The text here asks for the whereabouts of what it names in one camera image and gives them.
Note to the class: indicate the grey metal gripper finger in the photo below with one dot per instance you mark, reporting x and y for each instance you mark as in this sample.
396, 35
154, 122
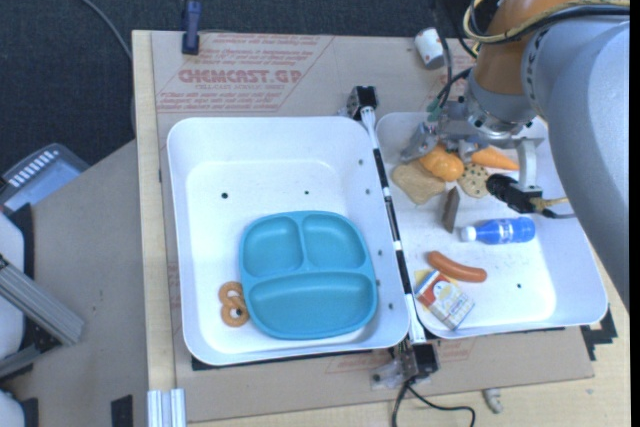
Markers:
469, 149
422, 140

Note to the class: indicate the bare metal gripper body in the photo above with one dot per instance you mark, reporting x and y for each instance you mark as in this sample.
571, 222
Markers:
462, 125

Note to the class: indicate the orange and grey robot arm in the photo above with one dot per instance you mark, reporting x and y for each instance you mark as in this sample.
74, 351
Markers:
575, 80

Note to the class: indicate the orange carrot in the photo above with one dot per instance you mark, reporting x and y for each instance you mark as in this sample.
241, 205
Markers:
492, 158

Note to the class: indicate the yellow-orange toy croissant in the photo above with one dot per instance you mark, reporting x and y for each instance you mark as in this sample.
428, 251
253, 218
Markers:
442, 165

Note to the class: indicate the chocolate chip biscuit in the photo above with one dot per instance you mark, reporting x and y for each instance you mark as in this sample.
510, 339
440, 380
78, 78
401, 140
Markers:
472, 182

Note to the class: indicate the tan bread slice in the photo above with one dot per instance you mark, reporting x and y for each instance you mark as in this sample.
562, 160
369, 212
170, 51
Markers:
417, 185

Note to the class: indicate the brown chocolate bar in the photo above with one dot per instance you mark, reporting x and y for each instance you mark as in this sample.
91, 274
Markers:
451, 210

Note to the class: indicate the thin black and white rod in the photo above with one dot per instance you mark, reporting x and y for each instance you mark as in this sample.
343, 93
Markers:
386, 195

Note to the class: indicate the white can with orange print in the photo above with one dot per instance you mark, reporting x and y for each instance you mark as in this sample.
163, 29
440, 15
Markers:
430, 47

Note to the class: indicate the blue bottle with white cap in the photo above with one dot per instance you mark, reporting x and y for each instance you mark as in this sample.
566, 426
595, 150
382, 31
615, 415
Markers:
505, 231

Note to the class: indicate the orange-red sausage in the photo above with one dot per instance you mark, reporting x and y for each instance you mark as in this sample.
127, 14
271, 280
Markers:
457, 268

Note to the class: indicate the white plastic tray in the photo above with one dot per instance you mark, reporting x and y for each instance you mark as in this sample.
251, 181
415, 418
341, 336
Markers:
225, 175
510, 295

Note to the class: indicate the white red and yellow carton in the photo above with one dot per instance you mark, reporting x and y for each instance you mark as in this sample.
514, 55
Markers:
445, 299

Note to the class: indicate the brown cardboard board red print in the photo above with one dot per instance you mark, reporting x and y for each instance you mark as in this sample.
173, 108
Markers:
250, 80

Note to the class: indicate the blue divided plate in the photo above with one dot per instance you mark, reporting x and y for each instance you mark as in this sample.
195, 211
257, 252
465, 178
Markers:
310, 295

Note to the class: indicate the brown pretzel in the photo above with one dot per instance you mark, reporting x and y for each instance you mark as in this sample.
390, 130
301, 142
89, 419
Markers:
231, 314

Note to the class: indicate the black cylinder on white bracket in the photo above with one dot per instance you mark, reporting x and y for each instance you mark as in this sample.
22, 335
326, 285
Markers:
510, 195

